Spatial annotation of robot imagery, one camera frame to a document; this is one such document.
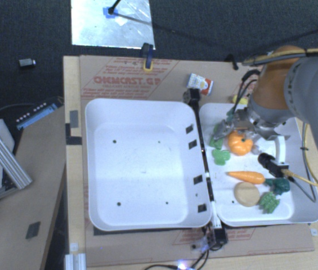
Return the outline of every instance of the toy carrot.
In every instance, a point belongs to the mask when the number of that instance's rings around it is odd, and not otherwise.
[[[265,182],[265,177],[263,174],[259,172],[253,172],[253,171],[233,171],[228,172],[229,176],[232,176],[236,179],[250,182],[253,184],[262,184]]]

